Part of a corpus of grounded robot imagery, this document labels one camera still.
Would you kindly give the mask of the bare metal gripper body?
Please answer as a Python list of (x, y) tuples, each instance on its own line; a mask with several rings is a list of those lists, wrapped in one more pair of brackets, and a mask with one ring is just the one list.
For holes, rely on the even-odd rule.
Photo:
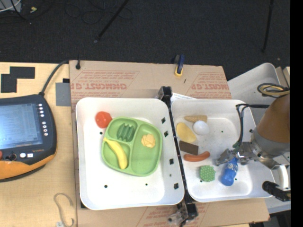
[(238, 153), (246, 156), (248, 163), (255, 161), (260, 162), (269, 169), (277, 168), (277, 162), (274, 160), (274, 156), (260, 148), (259, 144), (254, 141), (242, 142)]

